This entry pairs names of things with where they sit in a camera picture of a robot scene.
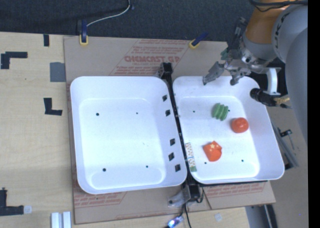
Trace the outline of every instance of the white cable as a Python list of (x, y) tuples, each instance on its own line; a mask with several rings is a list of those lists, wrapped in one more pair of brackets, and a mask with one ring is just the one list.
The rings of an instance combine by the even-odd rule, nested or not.
[(123, 12), (121, 12), (121, 13), (119, 13), (119, 14), (107, 16), (107, 17), (98, 19), (98, 20), (96, 20), (96, 21), (90, 22), (90, 23), (88, 23), (88, 24), (86, 25), (86, 27), (88, 27), (88, 26), (90, 26), (90, 25), (92, 25), (92, 24), (94, 24), (94, 23), (100, 22), (100, 21), (102, 21), (102, 20), (106, 20), (106, 19), (109, 19), (109, 18), (115, 18), (115, 17), (121, 16), (121, 15), (123, 15), (124, 13), (126, 13), (126, 12), (130, 9), (130, 6), (131, 6), (130, 0), (128, 0), (128, 7), (125, 9), (125, 11), (123, 11)]

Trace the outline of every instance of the white tray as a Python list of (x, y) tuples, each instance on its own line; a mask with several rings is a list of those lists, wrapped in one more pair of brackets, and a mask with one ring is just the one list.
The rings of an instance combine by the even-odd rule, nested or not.
[[(231, 86), (230, 79), (221, 76), (205, 86), (200, 76), (173, 82), (183, 140), (192, 147), (197, 170), (191, 174), (202, 184), (279, 179), (285, 168), (267, 108), (250, 97), (251, 89), (259, 86), (249, 77)], [(217, 103), (228, 106), (224, 121), (212, 117)], [(249, 129), (234, 133), (231, 121), (239, 117), (248, 120)], [(222, 147), (222, 155), (210, 162), (203, 146), (212, 141)]]
[(187, 177), (167, 85), (89, 76), (70, 88), (77, 179), (90, 194), (177, 186)]

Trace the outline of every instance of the red object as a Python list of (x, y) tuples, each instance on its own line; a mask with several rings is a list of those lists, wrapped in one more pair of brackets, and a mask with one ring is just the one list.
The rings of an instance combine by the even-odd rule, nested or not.
[(222, 147), (216, 141), (206, 144), (203, 147), (203, 150), (210, 162), (215, 162), (219, 160), (222, 155)]
[(235, 118), (231, 122), (231, 128), (235, 133), (243, 133), (248, 130), (249, 123), (245, 118)]

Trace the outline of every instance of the cardboard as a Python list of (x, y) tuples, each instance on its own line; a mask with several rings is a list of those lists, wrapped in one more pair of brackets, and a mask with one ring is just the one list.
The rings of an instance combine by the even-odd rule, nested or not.
[[(166, 187), (92, 195), (77, 182), (74, 149), (71, 82), (81, 76), (153, 76), (161, 63), (172, 63), (174, 80), (180, 76), (204, 76), (220, 60), (225, 42), (202, 41), (196, 49), (187, 40), (89, 37), (82, 46), (78, 36), (65, 36), (64, 58), (69, 120), (73, 204), (76, 224), (178, 214), (179, 207), (168, 207), (168, 198), (181, 187)], [(269, 181), (204, 187), (202, 203), (189, 211), (207, 211), (240, 206), (271, 204), (275, 197)]]

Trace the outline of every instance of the wooden table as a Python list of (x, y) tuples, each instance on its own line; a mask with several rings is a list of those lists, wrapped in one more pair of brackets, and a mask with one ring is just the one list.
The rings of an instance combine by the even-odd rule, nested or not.
[[(50, 63), (64, 63), (63, 35), (0, 32), (0, 53), (27, 52), (0, 69), (0, 188), (8, 206), (31, 206), (32, 213), (0, 216), (0, 227), (50, 227), (53, 212), (73, 213), (73, 189), (65, 82), (50, 82)], [(45, 115), (44, 98), (62, 115)], [(215, 218), (220, 214), (222, 220)], [(72, 227), (165, 227), (175, 216), (108, 221)], [(193, 212), (193, 228), (249, 228), (244, 207)], [(185, 220), (181, 227), (188, 227)]]

